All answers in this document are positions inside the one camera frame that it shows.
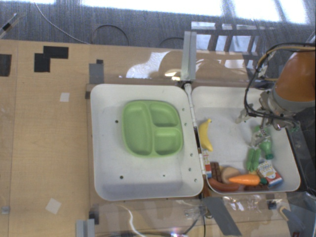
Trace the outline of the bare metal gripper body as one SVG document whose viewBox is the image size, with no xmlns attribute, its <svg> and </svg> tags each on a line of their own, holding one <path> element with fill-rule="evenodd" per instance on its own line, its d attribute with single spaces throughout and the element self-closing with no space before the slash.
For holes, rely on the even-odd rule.
<svg viewBox="0 0 316 237">
<path fill-rule="evenodd" d="M 275 130 L 287 128 L 296 131 L 300 127 L 300 123 L 294 118 L 301 110 L 299 102 L 280 97 L 274 89 L 262 92 L 259 102 L 264 113 L 268 116 L 267 124 L 273 126 Z"/>
</svg>

